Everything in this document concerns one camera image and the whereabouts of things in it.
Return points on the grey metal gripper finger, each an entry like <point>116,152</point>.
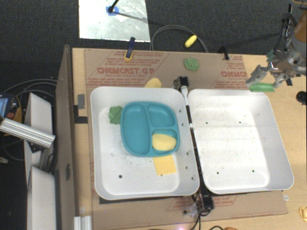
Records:
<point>256,75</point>
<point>279,80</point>

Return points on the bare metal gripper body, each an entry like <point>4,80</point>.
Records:
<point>291,62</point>

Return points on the green pea pod toy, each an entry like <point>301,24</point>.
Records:
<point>260,87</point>

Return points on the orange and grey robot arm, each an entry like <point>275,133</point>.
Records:
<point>301,30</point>

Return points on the green dotted round toy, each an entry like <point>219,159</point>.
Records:
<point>191,63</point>

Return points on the yellow oblong toy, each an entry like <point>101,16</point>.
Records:
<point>191,41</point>

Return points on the white plastic tray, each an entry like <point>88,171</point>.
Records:
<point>134,176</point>
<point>235,147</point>

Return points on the thin black and white rod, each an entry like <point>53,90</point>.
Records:
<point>190,115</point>

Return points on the yellow rounded toy food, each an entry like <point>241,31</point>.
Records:
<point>153,83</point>

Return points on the yellow oval toy food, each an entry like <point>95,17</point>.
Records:
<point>164,142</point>

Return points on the brown cardboard board red print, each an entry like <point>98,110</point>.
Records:
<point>134,68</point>

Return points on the yellow flat cheese slice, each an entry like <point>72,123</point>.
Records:
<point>165,166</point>

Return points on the blue divided plate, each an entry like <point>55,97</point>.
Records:
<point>135,128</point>

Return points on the yellow wavy toy food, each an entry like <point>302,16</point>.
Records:
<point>303,212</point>

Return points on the green lettuce leaf toy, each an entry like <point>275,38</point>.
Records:
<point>115,115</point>

